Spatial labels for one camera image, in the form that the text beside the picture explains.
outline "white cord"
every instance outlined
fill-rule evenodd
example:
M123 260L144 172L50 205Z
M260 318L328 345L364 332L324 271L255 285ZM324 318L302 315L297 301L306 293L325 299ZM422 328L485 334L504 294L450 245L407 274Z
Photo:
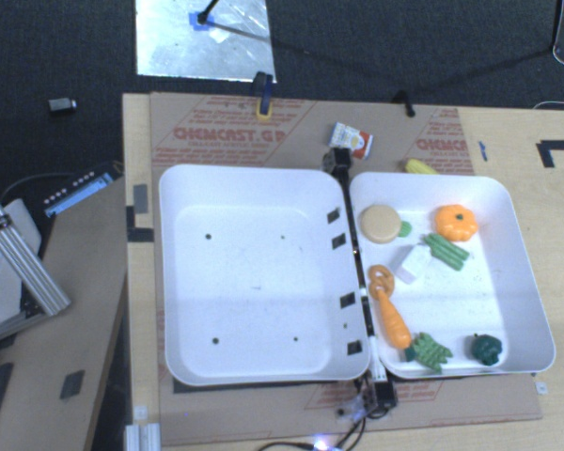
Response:
M560 36L560 30L562 29L562 19L564 18L564 0L561 2L560 7L560 19L557 22L557 31L556 31L556 43L554 44L554 48L552 48L552 55L556 59L556 61L564 66L564 60L562 60L559 56L557 56L557 41ZM541 101L537 105L533 107L533 109L538 109L542 105L564 105L564 101Z

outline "tan table surface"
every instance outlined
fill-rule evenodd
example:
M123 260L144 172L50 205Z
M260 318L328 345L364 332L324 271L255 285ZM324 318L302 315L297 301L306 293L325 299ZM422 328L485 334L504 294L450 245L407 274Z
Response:
M367 432L357 447L359 451L564 449L564 151L553 151L556 167L545 168L536 147L540 140L564 140L564 112L470 107L459 108L459 112L476 174L499 180L512 196L556 341L556 362L537 377L548 388L548 394L540 396L543 418L479 426ZM149 96L125 95L123 113L126 205L130 206L133 186L151 182ZM486 147L487 162L482 159L479 141ZM136 215L136 226L152 227L150 207L149 212ZM148 411L148 418L136 419L137 424L159 421L152 256L151 243L128 245L133 405L146 407ZM264 443L267 442L166 449L240 451L257 449Z
M0 350L12 374L0 408L0 451L89 451L125 308L123 179L56 216L43 262L71 299ZM79 394L60 398L70 373Z

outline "toy pumpkin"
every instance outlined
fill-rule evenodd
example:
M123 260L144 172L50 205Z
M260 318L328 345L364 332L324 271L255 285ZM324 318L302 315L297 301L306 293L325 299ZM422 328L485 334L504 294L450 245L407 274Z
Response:
M436 231L448 241L468 241L478 231L474 213L460 204L443 206L434 222Z

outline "black carpet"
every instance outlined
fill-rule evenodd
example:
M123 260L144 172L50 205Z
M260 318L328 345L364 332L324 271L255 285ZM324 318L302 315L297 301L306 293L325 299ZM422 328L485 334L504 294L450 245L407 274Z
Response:
M556 0L267 0L277 97L530 108L564 101ZM122 160L121 95L247 94L135 74L134 0L0 0L0 194L17 179ZM559 38L564 58L564 20ZM72 97L76 113L47 101ZM52 183L9 194L37 198Z

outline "orange carrot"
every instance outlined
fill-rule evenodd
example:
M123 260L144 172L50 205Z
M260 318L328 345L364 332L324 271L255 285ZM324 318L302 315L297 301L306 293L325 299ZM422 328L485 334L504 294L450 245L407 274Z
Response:
M395 287L393 274L385 266L373 266L369 269L368 276L371 280L369 293L380 304L384 328L391 345L400 350L409 348L412 344L410 330L388 298Z

